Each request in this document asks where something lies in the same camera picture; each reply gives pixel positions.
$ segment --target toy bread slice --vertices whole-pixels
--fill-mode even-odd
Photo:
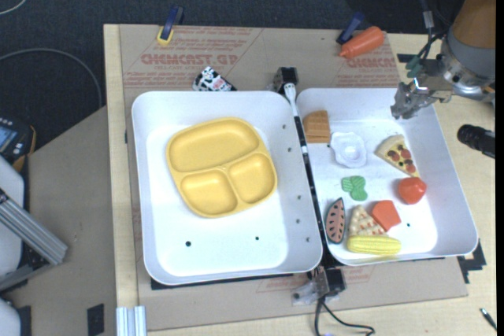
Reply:
[[[339,198],[328,211],[325,219],[325,230],[328,238],[336,244],[343,240],[345,233],[345,207],[343,199]]]
[[[411,151],[406,145],[403,135],[394,135],[386,138],[378,146],[375,154],[388,164],[396,167],[399,171],[410,176],[419,176]]]
[[[329,143],[331,128],[328,112],[324,109],[309,113],[302,122],[308,143]]]
[[[354,207],[348,235],[387,235],[385,230],[365,211],[362,205]]]

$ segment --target blue and yellow clamp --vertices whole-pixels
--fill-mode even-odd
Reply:
[[[164,27],[161,27],[157,34],[157,43],[167,46],[173,37],[173,26],[179,24],[183,19],[183,7],[173,5],[170,9],[168,18]]]

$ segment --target orange toy carrot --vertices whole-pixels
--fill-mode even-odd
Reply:
[[[385,231],[401,223],[401,217],[399,217],[393,201],[376,203],[372,208],[371,216]]]

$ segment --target blue clamp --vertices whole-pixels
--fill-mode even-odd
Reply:
[[[167,46],[173,37],[173,26],[178,24],[183,19],[183,7],[173,5],[170,9],[170,13],[168,18],[166,19],[166,23],[164,27],[161,27],[157,34],[157,42],[160,45]]]
[[[345,42],[348,42],[352,39],[352,33],[357,29],[359,24],[364,20],[364,14],[361,12],[356,12],[352,16],[351,22],[348,24],[348,27],[346,27],[341,34],[339,34],[339,37],[337,38],[336,42],[339,45],[343,45]]]

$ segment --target yellow corn cob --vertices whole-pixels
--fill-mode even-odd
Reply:
[[[383,235],[351,235],[346,241],[346,247],[356,253],[394,255],[401,250],[401,242]]]

